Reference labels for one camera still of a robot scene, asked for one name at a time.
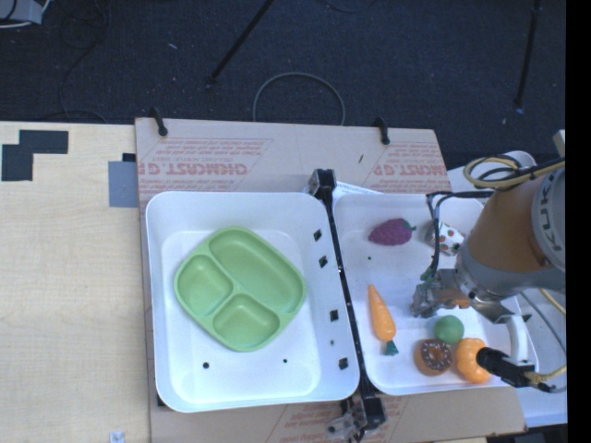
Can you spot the orange toy carrot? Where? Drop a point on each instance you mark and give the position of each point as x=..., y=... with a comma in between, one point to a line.
x=382, y=316

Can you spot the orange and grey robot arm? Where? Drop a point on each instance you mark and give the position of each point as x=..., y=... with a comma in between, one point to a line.
x=505, y=233

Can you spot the brown cardboard board red print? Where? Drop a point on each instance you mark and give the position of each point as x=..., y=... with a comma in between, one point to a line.
x=286, y=155

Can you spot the green divided plate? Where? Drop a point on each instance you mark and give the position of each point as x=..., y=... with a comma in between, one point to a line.
x=240, y=289

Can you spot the green ball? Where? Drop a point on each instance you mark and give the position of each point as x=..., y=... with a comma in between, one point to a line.
x=449, y=329

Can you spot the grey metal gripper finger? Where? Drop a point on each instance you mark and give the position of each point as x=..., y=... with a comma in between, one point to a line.
x=433, y=311
x=418, y=300

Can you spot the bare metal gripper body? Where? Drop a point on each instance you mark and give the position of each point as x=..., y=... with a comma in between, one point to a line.
x=442, y=280

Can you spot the black cylinder on white bracket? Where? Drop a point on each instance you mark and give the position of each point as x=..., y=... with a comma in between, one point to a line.
x=494, y=362

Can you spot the orange toy food piece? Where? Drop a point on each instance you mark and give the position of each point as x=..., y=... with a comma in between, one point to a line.
x=454, y=299

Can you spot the white carton with orange print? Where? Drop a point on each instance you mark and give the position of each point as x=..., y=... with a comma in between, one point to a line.
x=450, y=239

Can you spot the purple toy strawberry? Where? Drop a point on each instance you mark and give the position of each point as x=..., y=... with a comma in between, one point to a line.
x=390, y=232

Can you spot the orange toy pumpkin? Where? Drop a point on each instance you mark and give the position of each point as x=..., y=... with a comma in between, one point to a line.
x=467, y=360

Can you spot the white plastic tray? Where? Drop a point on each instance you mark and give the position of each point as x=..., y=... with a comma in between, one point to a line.
x=401, y=275
x=258, y=381

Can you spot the thin black and white rod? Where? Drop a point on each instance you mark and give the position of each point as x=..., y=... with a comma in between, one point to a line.
x=344, y=279

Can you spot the brown toy doughnut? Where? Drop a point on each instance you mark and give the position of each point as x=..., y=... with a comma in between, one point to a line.
x=432, y=357

